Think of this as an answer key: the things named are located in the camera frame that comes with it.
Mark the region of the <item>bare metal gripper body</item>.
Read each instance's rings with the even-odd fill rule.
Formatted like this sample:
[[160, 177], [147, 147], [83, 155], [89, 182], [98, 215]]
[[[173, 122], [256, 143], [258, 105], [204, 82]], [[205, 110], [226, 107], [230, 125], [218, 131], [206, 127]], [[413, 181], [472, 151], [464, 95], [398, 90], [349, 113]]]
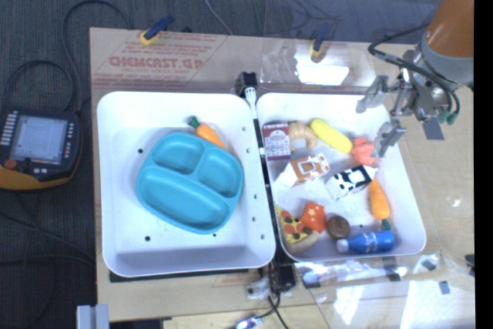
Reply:
[[401, 60], [412, 68], [399, 67], [400, 72], [394, 84], [397, 96], [391, 116], [415, 116], [421, 123], [431, 120], [445, 123], [451, 115], [450, 92], [441, 88], [436, 79], [420, 73], [423, 71], [433, 76], [418, 50], [407, 50]]

